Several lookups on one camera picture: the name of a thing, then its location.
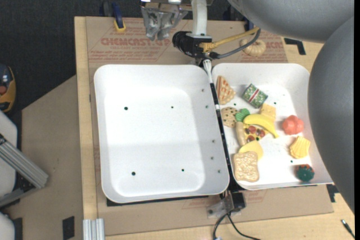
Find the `yellow and black object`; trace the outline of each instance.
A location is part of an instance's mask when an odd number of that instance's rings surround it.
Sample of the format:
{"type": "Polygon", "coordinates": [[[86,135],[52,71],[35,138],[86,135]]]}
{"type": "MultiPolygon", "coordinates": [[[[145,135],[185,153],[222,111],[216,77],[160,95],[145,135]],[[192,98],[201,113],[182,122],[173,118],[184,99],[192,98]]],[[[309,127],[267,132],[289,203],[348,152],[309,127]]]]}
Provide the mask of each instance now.
{"type": "Polygon", "coordinates": [[[9,66],[0,64],[0,110],[8,113],[14,106],[16,84],[9,66]]]}

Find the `wooden table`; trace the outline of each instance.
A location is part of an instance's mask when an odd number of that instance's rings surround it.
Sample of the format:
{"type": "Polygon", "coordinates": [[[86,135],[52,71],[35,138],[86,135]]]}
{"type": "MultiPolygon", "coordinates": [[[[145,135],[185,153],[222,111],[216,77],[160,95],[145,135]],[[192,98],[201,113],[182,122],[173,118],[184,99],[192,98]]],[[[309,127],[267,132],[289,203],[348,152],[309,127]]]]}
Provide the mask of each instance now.
{"type": "MultiPolygon", "coordinates": [[[[306,55],[300,55],[294,45],[285,45],[290,63],[303,65],[311,71],[322,44],[304,42],[306,55]]],[[[75,17],[75,49],[78,81],[80,151],[83,188],[83,214],[85,219],[97,219],[97,197],[95,165],[93,154],[91,104],[89,101],[89,70],[87,52],[86,17],[75,17]]],[[[260,239],[352,239],[341,223],[345,219],[354,232],[355,218],[344,199],[335,195],[334,213],[283,218],[275,220],[250,221],[238,224],[239,230],[260,239]]],[[[106,237],[107,240],[160,240],[160,239],[212,239],[212,226],[163,230],[106,237]]],[[[217,235],[224,240],[241,239],[231,224],[220,225],[217,235]]]]}

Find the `yellow cable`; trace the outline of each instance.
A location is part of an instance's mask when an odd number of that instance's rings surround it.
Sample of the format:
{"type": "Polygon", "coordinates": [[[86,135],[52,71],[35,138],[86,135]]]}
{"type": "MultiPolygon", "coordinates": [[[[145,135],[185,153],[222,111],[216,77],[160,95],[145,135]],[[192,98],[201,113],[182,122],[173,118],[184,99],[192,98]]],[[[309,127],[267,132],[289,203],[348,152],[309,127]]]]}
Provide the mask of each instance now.
{"type": "Polygon", "coordinates": [[[233,40],[236,40],[236,39],[239,39],[239,38],[243,38],[245,36],[249,36],[249,35],[252,35],[254,33],[256,33],[257,31],[259,30],[259,27],[254,27],[244,33],[241,33],[241,34],[237,34],[237,35],[233,35],[233,36],[230,36],[228,38],[224,38],[222,40],[219,40],[219,41],[216,41],[216,42],[201,42],[199,44],[199,47],[201,47],[204,51],[203,52],[209,52],[210,50],[212,49],[215,49],[217,48],[218,46],[222,45],[222,44],[225,44],[225,43],[228,43],[228,42],[231,42],[233,40]]]}

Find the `yellow banana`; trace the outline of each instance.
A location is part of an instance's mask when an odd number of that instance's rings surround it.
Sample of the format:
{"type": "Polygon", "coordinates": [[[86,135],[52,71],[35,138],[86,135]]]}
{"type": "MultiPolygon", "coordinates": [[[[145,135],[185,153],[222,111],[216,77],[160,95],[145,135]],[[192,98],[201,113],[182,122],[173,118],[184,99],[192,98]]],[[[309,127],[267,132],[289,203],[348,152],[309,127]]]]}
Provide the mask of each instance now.
{"type": "Polygon", "coordinates": [[[275,138],[279,137],[279,135],[276,133],[274,122],[272,122],[269,117],[261,114],[250,114],[244,118],[243,122],[250,125],[259,125],[268,130],[272,135],[274,135],[275,138]]]}

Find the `cardboard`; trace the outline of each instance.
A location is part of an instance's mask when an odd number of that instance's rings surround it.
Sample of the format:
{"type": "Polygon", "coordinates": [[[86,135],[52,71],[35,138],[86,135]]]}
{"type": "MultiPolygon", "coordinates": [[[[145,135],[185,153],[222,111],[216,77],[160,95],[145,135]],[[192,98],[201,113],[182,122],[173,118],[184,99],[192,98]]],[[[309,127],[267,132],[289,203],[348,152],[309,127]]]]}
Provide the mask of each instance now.
{"type": "MultiPolygon", "coordinates": [[[[100,150],[98,143],[97,117],[93,76],[104,64],[190,64],[194,60],[173,47],[171,39],[176,31],[192,30],[192,20],[182,20],[173,29],[169,39],[150,41],[145,36],[142,19],[124,19],[126,31],[116,32],[111,17],[86,17],[89,85],[92,110],[94,166],[96,172],[98,217],[105,220],[107,236],[166,230],[184,227],[213,225],[206,208],[217,203],[219,196],[185,200],[137,203],[123,206],[108,206],[101,188],[100,150]]],[[[239,21],[208,21],[208,34],[213,41],[244,32],[244,23],[239,21]]],[[[260,39],[267,49],[260,57],[251,57],[243,52],[235,53],[220,62],[286,63],[282,38],[262,31],[260,39]]],[[[216,49],[225,53],[237,48],[240,41],[224,44],[216,49]]],[[[276,188],[262,191],[244,191],[247,207],[233,217],[235,222],[324,214],[333,212],[325,185],[296,188],[276,188]]]]}

